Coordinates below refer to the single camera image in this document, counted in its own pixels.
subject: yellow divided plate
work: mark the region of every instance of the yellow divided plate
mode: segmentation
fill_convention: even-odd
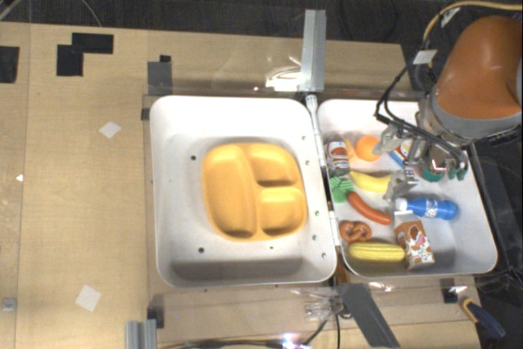
[[[202,183],[209,221],[226,239],[276,239],[296,233],[306,222],[300,169],[277,145],[215,147],[203,160]]]

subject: yellow cable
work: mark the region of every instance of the yellow cable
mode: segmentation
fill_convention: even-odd
[[[448,5],[447,7],[444,7],[441,9],[441,11],[438,12],[436,16],[432,18],[432,20],[427,25],[427,29],[425,29],[425,32],[423,33],[423,41],[425,42],[428,38],[429,33],[432,31],[432,28],[436,24],[436,22],[440,19],[440,17],[443,16],[444,13],[449,11],[450,9],[454,9],[455,7],[461,7],[461,6],[480,6],[480,7],[490,7],[492,9],[501,9],[503,11],[522,11],[523,5],[519,4],[510,4],[510,3],[497,3],[497,2],[486,2],[483,0],[462,0],[456,3],[452,3],[451,5]]]

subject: black tape square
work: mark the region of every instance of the black tape square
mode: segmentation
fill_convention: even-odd
[[[0,83],[14,83],[18,74],[18,47],[0,47]]]
[[[59,45],[56,54],[57,76],[83,76],[83,54],[70,45]]]
[[[114,35],[73,33],[73,52],[113,54]]]

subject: white label on cable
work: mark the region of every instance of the white label on cable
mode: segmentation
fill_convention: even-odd
[[[416,55],[416,58],[413,61],[414,65],[426,65],[432,61],[436,55],[437,50],[421,50]]]
[[[106,136],[107,138],[113,138],[118,131],[120,131],[122,127],[120,127],[117,123],[114,123],[113,121],[109,121],[106,125],[104,125],[102,128],[100,128],[100,132]]]
[[[450,9],[450,11],[447,11],[443,14],[443,18],[441,19],[441,28],[444,28],[445,25],[447,25],[452,18],[454,18],[454,15],[456,15],[461,7],[455,7],[454,9]]]
[[[89,285],[84,285],[82,291],[76,298],[76,303],[81,307],[93,312],[96,304],[100,301],[101,293],[91,288]]]

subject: chocolate milk carton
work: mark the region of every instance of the chocolate milk carton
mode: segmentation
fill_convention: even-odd
[[[422,222],[412,211],[394,212],[394,233],[405,251],[407,271],[434,263],[434,254]]]

